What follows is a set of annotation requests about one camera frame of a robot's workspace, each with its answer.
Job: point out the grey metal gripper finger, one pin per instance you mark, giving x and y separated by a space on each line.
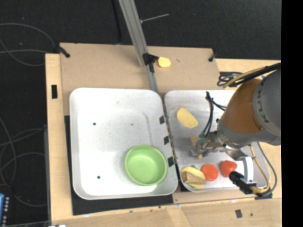
194 153
202 144

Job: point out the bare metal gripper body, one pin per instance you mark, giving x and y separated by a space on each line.
213 143

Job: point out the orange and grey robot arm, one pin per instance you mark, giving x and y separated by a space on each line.
246 107

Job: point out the orange toy tomato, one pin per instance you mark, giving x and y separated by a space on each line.
209 172

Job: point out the red toy pepper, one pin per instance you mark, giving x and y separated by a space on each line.
228 168

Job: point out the white plastic tray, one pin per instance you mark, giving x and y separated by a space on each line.
106 138
189 98

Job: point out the green bowl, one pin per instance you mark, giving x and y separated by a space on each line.
146 165

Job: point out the small yellow toy crisp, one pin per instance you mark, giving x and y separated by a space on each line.
164 62

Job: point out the brown cardboard board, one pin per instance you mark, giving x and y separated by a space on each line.
106 67

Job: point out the black cylinder on white bracket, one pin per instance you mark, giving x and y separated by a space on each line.
241 181

